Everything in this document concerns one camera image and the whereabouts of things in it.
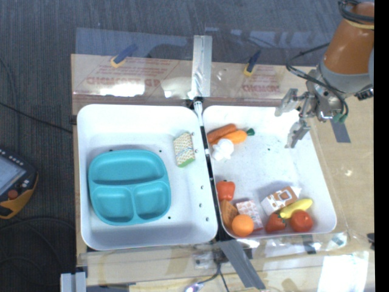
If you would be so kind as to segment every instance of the orange device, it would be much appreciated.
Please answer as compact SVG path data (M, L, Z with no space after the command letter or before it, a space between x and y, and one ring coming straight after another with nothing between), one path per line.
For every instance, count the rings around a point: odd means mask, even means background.
M15 216L29 202L38 172L25 159L0 147L0 218Z

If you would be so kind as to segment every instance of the yellow banana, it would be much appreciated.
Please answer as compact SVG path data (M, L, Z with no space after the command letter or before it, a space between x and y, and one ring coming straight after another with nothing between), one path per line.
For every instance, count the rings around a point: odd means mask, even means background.
M313 200L309 198L297 200L296 202L293 202L292 204L283 207L280 211L280 217L291 218L294 211L306 210L312 205L312 203Z

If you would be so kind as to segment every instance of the blue plate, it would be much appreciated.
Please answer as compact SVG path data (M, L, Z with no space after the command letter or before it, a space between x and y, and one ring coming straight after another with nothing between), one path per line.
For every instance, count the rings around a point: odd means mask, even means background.
M154 221L170 208L165 164L148 150L116 150L98 155L89 166L88 188L96 215L111 225Z

